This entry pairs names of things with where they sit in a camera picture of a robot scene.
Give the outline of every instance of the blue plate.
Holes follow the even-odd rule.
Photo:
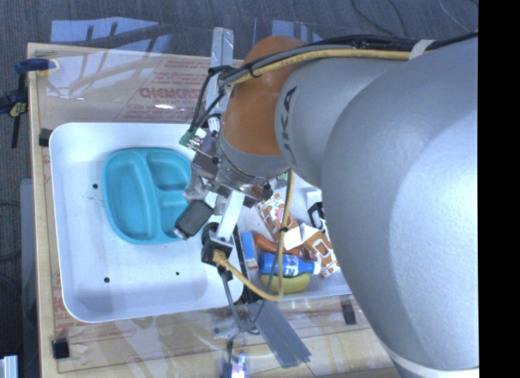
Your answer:
[[[106,159],[102,190],[114,231],[133,244],[178,241],[172,228],[188,203],[190,162],[164,148],[119,150]]]

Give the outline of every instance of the cable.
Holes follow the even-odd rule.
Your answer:
[[[454,37],[454,38],[449,38],[447,40],[433,41],[428,46],[428,51],[437,50],[437,49],[439,49],[441,47],[446,47],[446,46],[449,46],[451,44],[455,44],[455,43],[458,43],[460,41],[468,40],[470,38],[475,38],[475,37],[478,37],[478,36],[479,36],[479,30],[476,29],[473,32],[470,32],[470,33],[467,33],[467,34],[462,34],[461,36],[457,36],[457,37]]]
[[[281,273],[281,267],[283,266],[283,252],[281,251],[284,248],[284,237],[285,232],[288,227],[288,218],[289,218],[289,208],[291,206],[291,201],[293,200],[293,188],[294,188],[294,171],[289,170],[288,174],[288,185],[287,185],[287,192],[285,197],[285,208],[284,213],[282,216],[282,228],[280,229],[279,233],[279,240],[278,240],[278,247],[276,251],[278,252],[278,267],[279,267],[279,275],[278,275],[278,294],[273,295],[264,292],[263,290],[259,289],[256,285],[251,283],[242,273],[240,270],[238,270],[236,267],[234,267],[229,260],[226,258],[226,254],[221,250],[214,250],[213,251],[213,261],[217,263],[217,265],[221,267],[227,268],[229,271],[231,271],[236,278],[238,278],[240,281],[244,283],[244,285],[258,294],[261,298],[264,298],[266,300],[270,300],[272,302],[278,302],[283,296],[284,296],[284,286],[283,286],[283,276],[280,275]],[[275,270],[275,264],[271,266],[271,274],[274,274]]]
[[[196,127],[195,130],[199,129],[202,126],[202,124],[204,124],[204,121],[206,120],[206,118],[210,115],[213,108],[217,106],[217,103],[219,103],[220,99],[222,99],[223,96],[224,96],[224,92],[223,92],[223,90],[221,90],[219,92],[219,96],[217,96],[217,98],[215,98],[215,100],[211,103],[211,105],[209,105],[208,108],[202,114],[201,118],[195,125],[195,127]]]
[[[453,20],[453,22],[458,25],[460,28],[462,28],[463,30],[469,32],[470,30],[465,27],[464,25],[462,25],[459,21],[457,21],[457,19],[446,9],[446,7],[444,6],[444,4],[442,3],[442,0],[437,0],[439,2],[439,5],[440,5],[440,8],[442,9],[442,11],[444,11],[444,13]],[[475,1],[475,0],[470,0],[472,1],[476,6],[477,8],[479,7],[479,4]]]
[[[399,10],[397,9],[396,5],[392,2],[392,0],[387,0],[390,5],[392,6],[392,8],[394,9],[394,11],[397,13],[397,18],[399,18],[399,22],[401,23],[401,27],[403,28],[403,32],[404,32],[404,35],[405,36],[408,36],[408,31],[406,30],[406,26],[405,26],[405,21],[403,21],[403,18],[401,17],[401,13],[399,12]],[[370,18],[368,18],[365,14],[363,14],[361,12],[361,10],[358,8],[358,6],[356,5],[356,2],[354,0],[350,0],[350,2],[352,3],[352,8],[362,17],[364,18],[366,21],[368,21],[370,24],[372,24],[374,27],[376,27],[378,30],[380,31],[383,31],[384,33],[387,33],[387,34],[390,34],[391,36],[397,36],[395,33],[391,32],[390,30],[387,30],[386,28],[384,27],[381,27],[380,25],[378,25],[376,22],[372,21]]]
[[[293,188],[294,188],[294,171],[293,170],[289,170],[288,185],[287,185],[287,191],[286,191],[286,195],[285,195],[285,208],[284,208],[284,213],[283,213],[283,216],[282,216],[282,227],[283,228],[280,230],[280,238],[279,238],[279,241],[278,241],[278,246],[276,247],[275,258],[274,258],[275,261],[278,260],[278,267],[282,267],[282,261],[283,261],[283,259],[282,259],[283,258],[282,249],[284,247],[285,230],[286,230],[287,225],[288,225],[288,217],[289,217],[289,210],[288,209],[291,207],[291,202],[293,200]],[[269,280],[267,281],[267,290],[269,290],[271,288],[271,282],[273,281],[273,277],[274,277],[274,274],[275,274],[275,268],[276,268],[276,265],[273,262],[272,265],[271,265],[271,272],[269,274]],[[258,331],[258,327],[257,327],[257,320],[258,320],[258,317],[260,317],[260,314],[262,313],[263,307],[266,305],[267,299],[264,298],[262,300],[262,303],[260,304],[260,307],[258,308],[258,312],[254,316],[254,319],[251,320],[248,324],[245,324],[242,321],[242,319],[240,318],[240,316],[238,315],[238,312],[236,311],[235,303],[233,302],[231,291],[230,291],[229,285],[228,285],[228,278],[227,278],[226,272],[224,270],[222,270],[220,272],[220,278],[222,279],[223,286],[224,286],[224,289],[226,291],[227,303],[228,303],[229,308],[231,310],[232,316],[234,317],[234,319],[236,321],[236,324],[238,325],[238,328],[240,329],[240,331],[238,333],[236,333],[231,339],[229,339],[229,341],[227,341],[227,344],[226,344],[226,347],[227,347],[227,363],[231,363],[232,351],[233,351],[233,342],[234,342],[235,338],[242,332],[251,333],[253,335],[259,335],[260,334],[260,331]],[[278,275],[278,290],[280,290],[281,294],[283,295],[283,283],[282,283],[282,280],[283,280],[283,276],[281,276],[279,274]]]
[[[202,87],[200,92],[198,93],[197,103],[195,104],[195,111],[193,112],[192,117],[192,123],[189,125],[189,130],[191,133],[193,132],[193,129],[195,128],[195,122],[197,121],[197,117],[199,112],[201,111],[202,106],[202,97],[204,96],[204,92],[206,91],[206,86],[210,82],[210,79],[213,77],[209,72],[206,75],[206,78],[204,79],[204,82],[202,83]]]
[[[331,57],[341,58],[359,58],[359,59],[385,59],[385,60],[408,60],[410,57],[409,52],[403,51],[383,51],[383,50],[357,50],[357,49],[335,49],[335,50],[315,50],[309,53],[297,54],[287,59],[282,59],[277,62],[267,64],[266,66],[260,67],[254,70],[255,75],[261,76],[265,72],[272,72],[282,67],[304,62],[312,59],[323,59]],[[222,85],[237,85],[253,78],[251,74],[246,74],[238,79],[232,81],[224,81]]]
[[[330,45],[323,44],[323,45],[320,45],[320,48],[321,48],[321,50],[344,49],[345,44],[330,44]],[[296,49],[280,51],[279,53],[269,54],[267,56],[263,56],[261,58],[255,59],[255,60],[251,60],[249,63],[243,64],[240,67],[234,68],[233,70],[231,70],[229,72],[221,73],[220,81],[222,83],[220,84],[220,86],[226,85],[226,80],[228,79],[229,76],[240,77],[240,76],[246,75],[248,73],[250,74],[251,71],[253,71],[253,67],[258,68],[261,66],[265,66],[266,64],[273,63],[276,60],[281,60],[281,59],[285,59],[287,57],[291,57],[295,54],[302,54],[302,53],[307,53],[307,52],[316,51],[316,50],[317,49],[315,48],[315,46],[306,45],[306,46],[297,47]]]
[[[192,132],[195,128],[195,122],[197,121],[198,114],[201,111],[202,107],[202,97],[204,96],[204,92],[206,91],[207,85],[210,83],[210,79],[215,76],[216,74],[220,72],[224,72],[226,70],[233,69],[231,66],[215,66],[210,67],[208,69],[208,74],[206,75],[206,78],[204,79],[204,82],[202,83],[201,90],[198,93],[197,103],[195,104],[195,111],[193,112],[192,122],[189,125],[189,131]]]

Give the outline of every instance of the white basin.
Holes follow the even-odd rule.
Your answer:
[[[200,232],[188,241],[132,244],[114,232],[104,207],[101,174],[110,154],[159,147],[191,159],[193,152],[178,143],[187,128],[73,123],[53,131],[50,165],[63,301],[78,320],[96,323],[228,304],[216,268],[201,262]],[[239,266],[235,250],[230,261]],[[234,279],[229,285],[237,300],[243,284]]]

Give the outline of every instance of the black cable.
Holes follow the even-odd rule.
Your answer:
[[[197,121],[198,114],[200,113],[201,107],[202,107],[202,97],[204,96],[204,92],[206,91],[206,87],[207,87],[208,83],[210,83],[210,79],[213,76],[215,76],[217,73],[225,72],[226,70],[229,70],[229,69],[233,69],[233,67],[231,67],[231,66],[216,66],[216,67],[210,67],[208,69],[208,74],[206,75],[206,78],[204,79],[204,82],[202,83],[201,90],[200,90],[200,92],[198,94],[197,104],[195,105],[195,111],[193,112],[192,122],[189,125],[189,131],[190,132],[192,132],[193,129],[195,128],[195,126],[196,126],[195,123]]]
[[[343,45],[341,45],[341,46],[332,45],[332,46],[326,47],[326,49],[343,49],[343,48],[344,48]],[[313,46],[304,45],[304,46],[298,46],[293,49],[289,49],[289,50],[285,50],[285,51],[279,51],[277,53],[272,53],[272,54],[269,54],[266,56],[262,56],[261,58],[251,60],[250,62],[245,63],[238,68],[234,68],[230,71],[221,73],[219,76],[219,87],[224,87],[227,84],[226,82],[228,81],[229,76],[233,76],[234,79],[236,79],[237,77],[240,77],[240,76],[245,76],[245,75],[251,75],[252,77],[259,78],[260,76],[254,74],[254,71],[256,70],[257,67],[265,66],[265,65],[271,64],[275,61],[288,59],[297,54],[304,54],[304,53],[309,53],[312,51],[316,51],[316,49]]]
[[[454,38],[449,38],[447,40],[435,40],[429,46],[428,50],[436,50],[440,47],[449,46],[450,44],[455,44],[460,41],[469,40],[470,38],[475,38],[479,36],[479,30],[475,30],[471,33],[463,34],[461,36],[457,36]]]
[[[405,36],[408,36],[408,31],[406,30],[406,26],[405,26],[405,22],[403,21],[402,17],[401,17],[401,13],[399,12],[399,10],[397,9],[396,7],[396,4],[393,3],[392,0],[387,0],[388,3],[390,3],[390,5],[392,6],[392,8],[394,9],[394,11],[397,13],[397,17],[399,18],[399,22],[401,23],[401,27],[403,28],[403,32],[404,32],[404,35]],[[383,31],[384,33],[387,33],[387,34],[390,34],[391,36],[394,36],[396,37],[397,35],[395,33],[393,33],[392,31],[390,30],[387,30],[386,28],[380,26],[379,24],[377,24],[375,21],[371,20],[369,17],[367,17],[365,14],[362,13],[362,11],[358,8],[358,6],[356,5],[356,2],[354,0],[350,0],[350,2],[352,3],[352,8],[362,17],[364,18],[366,21],[368,21],[370,24],[372,24],[374,27],[376,27],[378,30],[380,31]]]
[[[269,291],[271,289],[271,284],[275,278],[275,269],[276,269],[276,265],[277,262],[278,262],[278,254],[280,253],[280,247],[277,246],[276,247],[276,251],[275,251],[275,257],[273,259],[273,263],[271,265],[271,272],[269,273],[269,280],[267,281],[267,286],[266,286],[266,290]],[[260,317],[260,314],[262,313],[262,310],[263,310],[263,307],[266,305],[266,299],[264,298],[262,300],[262,302],[260,303],[260,307],[258,308],[258,312],[257,312],[257,315],[254,316],[254,319],[253,321],[251,322],[251,324],[253,325],[256,325],[257,323],[257,320],[258,318]]]
[[[253,324],[244,323],[244,321],[238,315],[238,311],[236,310],[235,303],[233,302],[233,298],[231,295],[231,290],[229,289],[227,270],[223,267],[220,267],[219,274],[220,274],[220,278],[222,279],[222,284],[224,286],[224,290],[226,291],[227,304],[229,305],[229,310],[231,311],[231,314],[232,314],[233,318],[235,319],[236,325],[238,326],[239,330],[241,332],[247,332],[248,330],[253,329],[254,328]]]
[[[345,44],[356,49],[381,48],[385,50],[406,50],[406,47],[413,46],[416,40],[404,37],[375,36],[372,34],[354,34],[348,36],[338,36],[326,40],[315,41],[308,46],[320,46],[328,44]]]
[[[278,247],[276,248],[276,252],[275,252],[275,261],[276,261],[277,258],[278,258]],[[267,281],[267,290],[271,287],[271,283],[273,281],[274,273],[275,273],[275,264],[273,263],[273,265],[271,266],[271,273],[269,275],[269,280]],[[227,363],[231,363],[232,351],[233,351],[233,342],[235,341],[235,339],[236,339],[236,337],[238,335],[240,335],[243,332],[247,332],[247,333],[250,333],[252,335],[260,335],[261,334],[260,331],[258,330],[258,327],[257,327],[256,323],[257,323],[258,317],[262,313],[263,307],[266,305],[266,301],[267,300],[265,298],[262,300],[262,303],[260,303],[260,308],[258,309],[257,315],[254,316],[254,319],[249,324],[247,324],[244,328],[242,328],[241,326],[243,326],[244,324],[243,324],[242,320],[238,317],[238,313],[236,312],[235,304],[233,303],[233,300],[232,300],[232,297],[231,297],[231,291],[229,290],[228,278],[227,278],[227,275],[226,275],[225,271],[223,271],[223,273],[220,274],[220,278],[222,278],[224,289],[226,290],[226,296],[227,296],[227,302],[229,304],[229,309],[231,310],[231,313],[232,313],[233,317],[235,318],[236,324],[237,324],[237,326],[239,328],[239,332],[235,333],[227,341],[227,344],[226,344]]]
[[[208,73],[206,75],[206,78],[204,79],[204,82],[202,83],[201,90],[198,93],[197,103],[195,104],[195,111],[193,112],[192,123],[189,125],[190,132],[192,132],[193,129],[195,128],[195,125],[196,125],[195,123],[197,121],[198,114],[201,111],[202,97],[204,96],[204,92],[206,91],[206,86],[208,85],[208,83],[210,82],[210,79],[212,77],[213,77],[213,75]]]
[[[222,99],[223,96],[224,96],[224,91],[221,90],[219,92],[219,96],[217,98],[215,98],[215,100],[211,103],[211,105],[209,105],[208,108],[204,111],[204,113],[202,114],[201,118],[199,119],[199,121],[197,122],[195,127],[200,128],[202,126],[202,124],[204,124],[204,121],[206,120],[206,118],[210,115],[213,108],[217,105],[217,103],[219,103],[220,99]]]

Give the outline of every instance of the snack package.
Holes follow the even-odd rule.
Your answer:
[[[332,247],[332,243],[317,228],[312,228],[309,225],[301,224],[301,237],[303,240],[303,247],[309,251],[309,257],[319,260],[322,264],[322,270],[319,275],[327,278],[333,272],[339,271],[340,266],[336,259],[336,254]]]
[[[284,208],[285,202],[279,193],[273,194],[268,200],[262,200],[260,204],[256,205],[258,214],[275,241],[278,241],[280,238]],[[297,228],[298,222],[289,213],[288,231],[285,233],[284,238],[285,249],[290,250],[295,246],[301,245],[300,230]]]

